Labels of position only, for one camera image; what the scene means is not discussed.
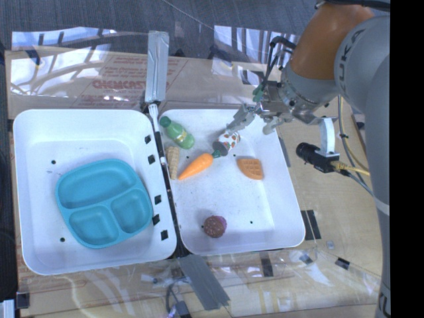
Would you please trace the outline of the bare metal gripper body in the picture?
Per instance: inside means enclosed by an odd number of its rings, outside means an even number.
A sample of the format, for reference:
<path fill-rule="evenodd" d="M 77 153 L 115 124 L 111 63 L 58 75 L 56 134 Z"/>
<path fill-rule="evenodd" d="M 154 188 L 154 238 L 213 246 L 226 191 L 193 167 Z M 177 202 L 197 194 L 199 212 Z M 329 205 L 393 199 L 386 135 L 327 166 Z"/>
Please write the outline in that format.
<path fill-rule="evenodd" d="M 318 108 L 327 106 L 328 101 L 320 95 L 301 94 L 289 82 L 262 82 L 254 89 L 255 112 L 265 121 L 277 118 L 280 121 L 300 120 L 312 125 L 317 118 Z"/>

